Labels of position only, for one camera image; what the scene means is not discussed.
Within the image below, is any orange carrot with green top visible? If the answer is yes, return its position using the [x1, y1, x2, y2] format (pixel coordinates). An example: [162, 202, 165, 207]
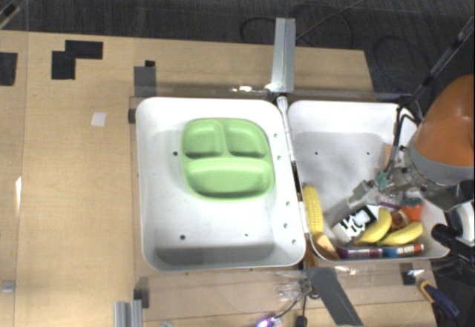
[400, 196, 425, 223]

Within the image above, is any yellow corn cob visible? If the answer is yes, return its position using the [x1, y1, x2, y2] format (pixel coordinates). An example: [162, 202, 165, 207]
[301, 185, 325, 237]

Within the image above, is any white plastic tray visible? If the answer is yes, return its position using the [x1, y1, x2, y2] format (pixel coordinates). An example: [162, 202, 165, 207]
[134, 96, 307, 273]
[287, 99, 452, 263]

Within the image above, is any yellow banana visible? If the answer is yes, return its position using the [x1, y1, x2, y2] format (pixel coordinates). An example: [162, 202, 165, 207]
[353, 206, 393, 246]
[378, 221, 425, 247]

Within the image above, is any blue and red tube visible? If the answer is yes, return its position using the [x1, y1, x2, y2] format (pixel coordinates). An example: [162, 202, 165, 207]
[381, 243, 425, 258]

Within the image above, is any green divided plate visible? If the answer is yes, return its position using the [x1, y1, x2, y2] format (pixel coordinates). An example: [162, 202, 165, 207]
[180, 117, 276, 202]

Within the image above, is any purple can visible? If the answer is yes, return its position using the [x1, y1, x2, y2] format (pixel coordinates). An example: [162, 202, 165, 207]
[378, 193, 404, 210]

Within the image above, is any black cylinder on white bracket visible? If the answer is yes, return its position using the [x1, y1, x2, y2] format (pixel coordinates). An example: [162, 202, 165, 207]
[430, 199, 475, 257]

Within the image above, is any purple packet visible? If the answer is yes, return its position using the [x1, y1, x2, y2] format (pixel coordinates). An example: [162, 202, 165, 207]
[335, 246, 384, 260]

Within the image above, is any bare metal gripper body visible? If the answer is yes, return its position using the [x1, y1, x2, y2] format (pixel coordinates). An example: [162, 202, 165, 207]
[373, 165, 428, 200]

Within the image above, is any black and white carton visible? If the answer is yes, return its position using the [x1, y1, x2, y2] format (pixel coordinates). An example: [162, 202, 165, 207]
[330, 205, 381, 245]

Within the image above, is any tan bread piece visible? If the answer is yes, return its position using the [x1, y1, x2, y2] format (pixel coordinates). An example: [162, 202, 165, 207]
[312, 231, 341, 260]

